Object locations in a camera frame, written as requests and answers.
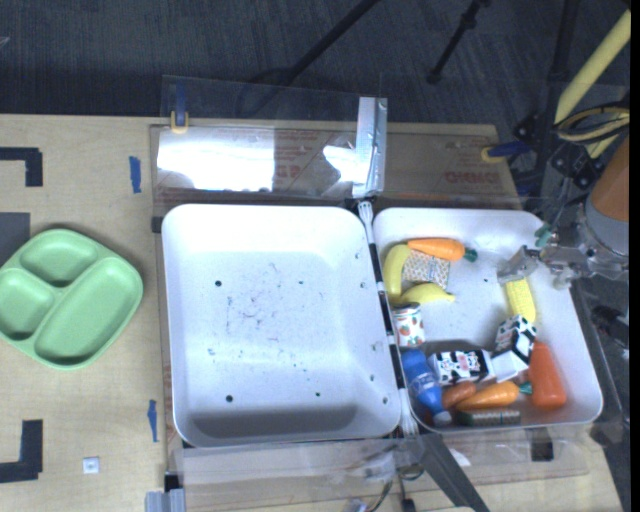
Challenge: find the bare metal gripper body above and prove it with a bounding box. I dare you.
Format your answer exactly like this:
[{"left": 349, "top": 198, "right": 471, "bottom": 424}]
[{"left": 537, "top": 241, "right": 630, "bottom": 290}]

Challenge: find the yellow corn cob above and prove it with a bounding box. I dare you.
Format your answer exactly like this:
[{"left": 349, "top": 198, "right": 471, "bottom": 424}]
[{"left": 504, "top": 277, "right": 538, "bottom": 326}]

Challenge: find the white plastic tray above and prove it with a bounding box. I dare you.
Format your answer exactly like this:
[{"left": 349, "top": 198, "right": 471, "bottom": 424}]
[
  {"left": 372, "top": 206, "right": 605, "bottom": 434},
  {"left": 160, "top": 202, "right": 404, "bottom": 449}
]

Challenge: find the cow print milk carton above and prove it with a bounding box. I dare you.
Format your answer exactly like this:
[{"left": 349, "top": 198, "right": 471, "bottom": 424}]
[
  {"left": 491, "top": 314, "right": 538, "bottom": 384},
  {"left": 427, "top": 348, "right": 497, "bottom": 388}
]

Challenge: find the orange carrot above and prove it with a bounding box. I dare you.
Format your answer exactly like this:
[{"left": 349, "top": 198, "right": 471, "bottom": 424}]
[
  {"left": 406, "top": 237, "right": 479, "bottom": 264},
  {"left": 454, "top": 380, "right": 534, "bottom": 413}
]

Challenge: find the beige patterned packet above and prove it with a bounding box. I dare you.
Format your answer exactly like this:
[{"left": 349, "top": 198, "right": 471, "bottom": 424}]
[{"left": 401, "top": 249, "right": 452, "bottom": 291}]

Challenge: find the yellow banana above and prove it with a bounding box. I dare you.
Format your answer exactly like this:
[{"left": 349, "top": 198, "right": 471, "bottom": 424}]
[
  {"left": 398, "top": 282, "right": 457, "bottom": 307},
  {"left": 382, "top": 243, "right": 413, "bottom": 304}
]

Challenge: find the orange bottle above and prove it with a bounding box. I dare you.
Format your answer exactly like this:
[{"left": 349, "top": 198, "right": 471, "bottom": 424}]
[{"left": 527, "top": 341, "right": 568, "bottom": 412}]

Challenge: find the white can with red print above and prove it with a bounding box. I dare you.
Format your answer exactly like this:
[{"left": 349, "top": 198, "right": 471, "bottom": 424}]
[{"left": 391, "top": 302, "right": 427, "bottom": 349}]

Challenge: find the orange sausage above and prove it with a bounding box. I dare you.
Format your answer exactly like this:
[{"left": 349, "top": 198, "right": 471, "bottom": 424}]
[{"left": 441, "top": 381, "right": 478, "bottom": 411}]

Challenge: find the blue bottle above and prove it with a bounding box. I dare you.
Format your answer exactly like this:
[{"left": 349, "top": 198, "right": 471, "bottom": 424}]
[{"left": 399, "top": 347, "right": 454, "bottom": 428}]

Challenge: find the green and gold can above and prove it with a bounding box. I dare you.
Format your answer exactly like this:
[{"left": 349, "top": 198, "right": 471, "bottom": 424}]
[{"left": 454, "top": 407, "right": 523, "bottom": 428}]

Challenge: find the green divided plate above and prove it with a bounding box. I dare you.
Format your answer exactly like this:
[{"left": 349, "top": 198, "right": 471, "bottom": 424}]
[{"left": 0, "top": 228, "right": 145, "bottom": 372}]

